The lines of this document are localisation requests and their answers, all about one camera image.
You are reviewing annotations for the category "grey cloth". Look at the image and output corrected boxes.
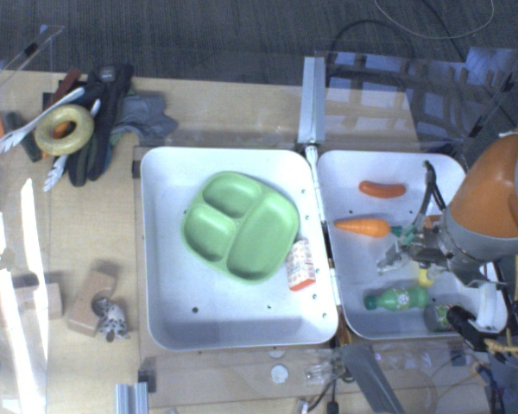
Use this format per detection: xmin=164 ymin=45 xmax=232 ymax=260
xmin=111 ymin=94 xmax=180 ymax=141

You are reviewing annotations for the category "orange and white carton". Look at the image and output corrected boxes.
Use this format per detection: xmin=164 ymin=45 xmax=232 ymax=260
xmin=284 ymin=238 xmax=319 ymax=293

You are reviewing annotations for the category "black cylinder on white bracket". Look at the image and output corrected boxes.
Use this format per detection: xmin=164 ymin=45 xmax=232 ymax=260
xmin=445 ymin=280 xmax=509 ymax=354

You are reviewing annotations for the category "brown flat stick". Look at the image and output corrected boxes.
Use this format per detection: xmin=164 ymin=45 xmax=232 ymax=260
xmin=51 ymin=67 xmax=83 ymax=105

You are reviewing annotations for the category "small yellow toy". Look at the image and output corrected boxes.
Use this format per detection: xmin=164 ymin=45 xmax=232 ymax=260
xmin=417 ymin=265 xmax=438 ymax=289

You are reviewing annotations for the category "dark green block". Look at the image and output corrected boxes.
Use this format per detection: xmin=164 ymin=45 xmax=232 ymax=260
xmin=5 ymin=111 xmax=44 ymax=164

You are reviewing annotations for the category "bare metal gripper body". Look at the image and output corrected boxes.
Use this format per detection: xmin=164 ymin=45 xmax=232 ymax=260
xmin=401 ymin=229 xmax=450 ymax=272

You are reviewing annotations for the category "orange carrot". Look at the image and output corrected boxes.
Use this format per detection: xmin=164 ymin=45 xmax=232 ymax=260
xmin=333 ymin=217 xmax=403 ymax=239

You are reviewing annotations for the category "dark cloth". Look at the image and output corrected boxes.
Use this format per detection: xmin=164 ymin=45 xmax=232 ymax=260
xmin=66 ymin=63 xmax=136 ymax=188

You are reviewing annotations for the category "grey and green can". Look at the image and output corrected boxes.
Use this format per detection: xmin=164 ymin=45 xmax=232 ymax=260
xmin=422 ymin=303 xmax=455 ymax=334

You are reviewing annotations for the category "long wooden block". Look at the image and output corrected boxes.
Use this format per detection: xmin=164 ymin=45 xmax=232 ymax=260
xmin=66 ymin=260 xmax=121 ymax=338

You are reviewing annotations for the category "green divided plate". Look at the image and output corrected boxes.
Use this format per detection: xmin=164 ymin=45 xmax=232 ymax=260
xmin=180 ymin=170 xmax=301 ymax=285

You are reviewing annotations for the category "white plastic tray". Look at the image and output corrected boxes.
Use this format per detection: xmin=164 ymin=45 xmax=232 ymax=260
xmin=139 ymin=146 xmax=340 ymax=353
xmin=316 ymin=149 xmax=509 ymax=342

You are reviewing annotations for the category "green plastic bottle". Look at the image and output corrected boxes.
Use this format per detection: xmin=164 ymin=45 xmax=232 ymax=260
xmin=363 ymin=285 xmax=431 ymax=311

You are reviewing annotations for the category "yellow doughnut ring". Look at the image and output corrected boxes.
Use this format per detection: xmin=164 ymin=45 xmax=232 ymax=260
xmin=34 ymin=103 xmax=96 ymax=156

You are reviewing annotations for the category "square wooden block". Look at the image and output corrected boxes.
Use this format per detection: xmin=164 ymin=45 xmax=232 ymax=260
xmin=11 ymin=271 xmax=65 ymax=321

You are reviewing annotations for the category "orange sausage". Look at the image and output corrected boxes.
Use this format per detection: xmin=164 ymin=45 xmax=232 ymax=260
xmin=357 ymin=179 xmax=407 ymax=200

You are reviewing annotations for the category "white plastic fork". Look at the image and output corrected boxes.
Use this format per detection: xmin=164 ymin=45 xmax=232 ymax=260
xmin=0 ymin=85 xmax=87 ymax=155
xmin=42 ymin=97 xmax=102 ymax=194

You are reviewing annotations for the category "spotted toy animal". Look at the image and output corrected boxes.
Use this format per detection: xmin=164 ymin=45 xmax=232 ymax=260
xmin=91 ymin=296 xmax=131 ymax=343

